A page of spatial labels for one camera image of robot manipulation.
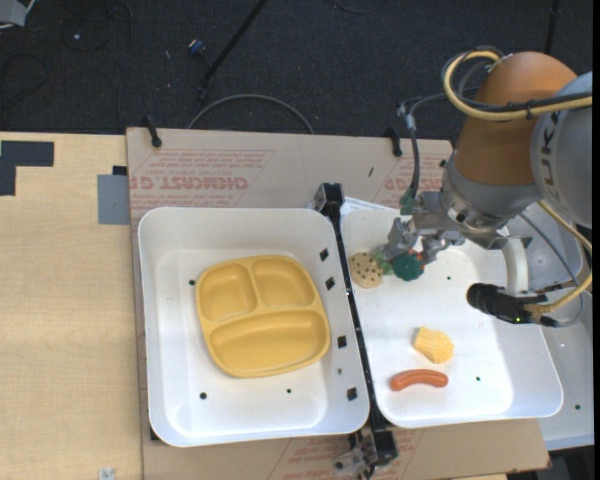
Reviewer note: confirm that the yellow divided plate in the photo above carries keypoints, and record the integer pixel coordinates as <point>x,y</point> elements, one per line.
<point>265,338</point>

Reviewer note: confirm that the yellow corn piece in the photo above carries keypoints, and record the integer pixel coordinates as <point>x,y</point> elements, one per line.
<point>434,345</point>

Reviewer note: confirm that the thin black rod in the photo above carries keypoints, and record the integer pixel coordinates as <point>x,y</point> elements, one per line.
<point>356,318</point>

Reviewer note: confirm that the black cylinder on white bracket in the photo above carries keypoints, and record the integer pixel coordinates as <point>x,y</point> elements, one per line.
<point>492,302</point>

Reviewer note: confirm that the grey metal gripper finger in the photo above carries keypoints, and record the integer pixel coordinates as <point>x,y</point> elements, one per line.
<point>434,249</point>
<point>401,238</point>

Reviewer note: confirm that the white plastic tray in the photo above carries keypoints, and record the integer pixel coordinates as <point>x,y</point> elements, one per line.
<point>170,318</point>
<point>470,398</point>

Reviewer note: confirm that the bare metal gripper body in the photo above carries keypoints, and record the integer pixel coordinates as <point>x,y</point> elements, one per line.
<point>437,215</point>

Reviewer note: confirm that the green broccoli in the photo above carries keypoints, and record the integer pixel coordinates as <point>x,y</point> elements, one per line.
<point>407,268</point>

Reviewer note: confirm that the brown cardboard board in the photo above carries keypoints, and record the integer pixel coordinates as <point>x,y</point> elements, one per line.
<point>290,168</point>

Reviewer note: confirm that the orange sausage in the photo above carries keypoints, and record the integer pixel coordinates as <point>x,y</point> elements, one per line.
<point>419,380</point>

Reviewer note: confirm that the tan chocolate chip biscuit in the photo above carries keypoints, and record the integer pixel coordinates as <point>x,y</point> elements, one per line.
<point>365,270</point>

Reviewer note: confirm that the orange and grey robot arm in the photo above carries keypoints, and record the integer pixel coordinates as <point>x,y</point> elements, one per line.
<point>505,133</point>

